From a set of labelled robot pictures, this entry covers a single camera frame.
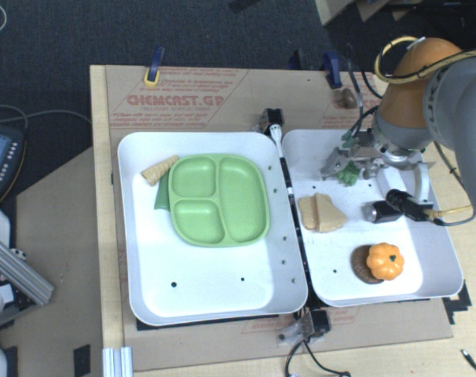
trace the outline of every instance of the divided green plate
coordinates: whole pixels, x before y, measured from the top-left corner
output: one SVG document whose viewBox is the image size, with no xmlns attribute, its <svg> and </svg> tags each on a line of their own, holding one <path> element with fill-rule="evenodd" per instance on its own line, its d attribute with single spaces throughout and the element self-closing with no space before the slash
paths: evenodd
<svg viewBox="0 0 476 377">
<path fill-rule="evenodd" d="M 204 154 L 179 159 L 169 173 L 170 213 L 179 236 L 198 246 L 243 246 L 269 228 L 261 171 L 243 156 Z"/>
</svg>

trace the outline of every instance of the table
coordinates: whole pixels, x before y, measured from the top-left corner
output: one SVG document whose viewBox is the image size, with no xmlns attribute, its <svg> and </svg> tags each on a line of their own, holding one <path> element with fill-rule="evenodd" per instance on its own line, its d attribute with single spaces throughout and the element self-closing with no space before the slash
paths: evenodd
<svg viewBox="0 0 476 377">
<path fill-rule="evenodd" d="M 299 72 L 302 86 L 285 91 L 301 94 L 306 89 L 306 74 Z M 324 82 L 316 72 L 309 79 L 313 83 Z M 104 348 L 120 348 L 125 344 L 123 312 L 119 286 L 118 248 L 115 223 L 115 197 L 111 184 L 112 159 L 111 135 L 108 117 L 107 66 L 91 66 L 91 100 L 93 118 L 93 157 L 97 197 L 97 230 L 101 281 L 101 312 Z M 425 160 L 440 163 L 438 154 L 430 147 Z M 450 177 L 443 166 L 430 170 L 430 178 L 442 208 L 462 206 L 466 203 L 463 190 Z M 471 375 L 474 371 L 463 359 L 461 349 L 468 350 L 476 360 L 476 221 L 450 229 L 450 234 L 465 276 L 472 306 L 467 312 L 456 313 L 452 326 L 453 338 L 429 342 L 410 342 L 393 346 L 376 346 L 361 349 L 338 350 L 320 353 L 320 361 L 326 367 L 350 370 L 354 376 L 381 375 Z M 184 368 L 166 368 L 136 372 L 139 376 L 265 376 L 283 375 L 284 357 L 232 361 Z M 320 369 L 306 354 L 291 362 L 291 371 L 300 375 L 320 375 Z"/>
</svg>

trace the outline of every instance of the white tray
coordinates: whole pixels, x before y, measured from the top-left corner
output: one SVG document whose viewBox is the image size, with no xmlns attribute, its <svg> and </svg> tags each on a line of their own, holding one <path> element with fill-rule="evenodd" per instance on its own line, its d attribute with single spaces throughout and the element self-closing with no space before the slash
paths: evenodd
<svg viewBox="0 0 476 377">
<path fill-rule="evenodd" d="M 301 227 L 317 296 L 330 306 L 354 306 L 455 295 L 463 285 L 463 276 L 446 228 L 406 217 L 373 224 L 365 219 L 362 209 L 366 203 L 384 199 L 375 178 L 367 181 L 360 178 L 351 187 L 335 179 L 321 180 L 320 169 L 334 147 L 340 146 L 344 132 L 293 130 L 283 140 L 296 204 L 303 196 L 325 193 L 348 218 L 342 228 L 328 233 Z M 411 194 L 414 191 L 411 171 L 388 168 L 379 178 L 385 178 L 382 184 L 391 188 Z M 429 199 L 438 207 L 431 188 Z M 406 261 L 404 272 L 390 282 L 366 284 L 351 268 L 351 253 L 360 245 L 380 242 L 399 246 Z"/>
<path fill-rule="evenodd" d="M 154 210 L 158 190 L 141 171 L 169 156 L 241 155 L 262 172 L 269 230 L 244 247 L 197 247 Z M 146 324 L 163 326 L 294 313 L 308 288 L 274 143 L 258 133 L 133 133 L 118 148 L 130 305 Z"/>
</svg>

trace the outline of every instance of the orange pumpkin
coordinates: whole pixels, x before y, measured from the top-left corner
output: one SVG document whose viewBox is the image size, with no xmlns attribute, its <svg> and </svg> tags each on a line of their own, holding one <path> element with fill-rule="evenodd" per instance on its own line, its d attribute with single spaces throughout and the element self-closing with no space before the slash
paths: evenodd
<svg viewBox="0 0 476 377">
<path fill-rule="evenodd" d="M 404 257 L 397 246 L 378 243 L 370 248 L 366 263 L 375 278 L 394 280 L 402 273 Z"/>
</svg>

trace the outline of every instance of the dark floor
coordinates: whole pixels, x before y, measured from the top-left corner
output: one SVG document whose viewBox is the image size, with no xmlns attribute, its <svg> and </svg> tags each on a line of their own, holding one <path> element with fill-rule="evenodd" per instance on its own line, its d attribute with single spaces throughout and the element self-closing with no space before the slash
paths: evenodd
<svg viewBox="0 0 476 377">
<path fill-rule="evenodd" d="M 461 6 L 435 8 L 446 2 Z M 357 66 L 368 71 L 379 49 L 404 34 L 476 47 L 476 0 L 423 4 L 399 21 L 383 10 L 365 23 L 350 5 L 323 27 L 314 0 L 0 0 L 8 16 L 0 32 L 0 104 L 89 117 L 89 66 L 148 65 L 155 44 L 167 49 L 165 65 L 285 69 L 301 49 L 305 68 L 318 70 L 325 51 L 343 56 L 351 43 Z M 70 115 L 35 117 L 28 144 L 11 196 L 90 147 L 90 125 Z"/>
</svg>

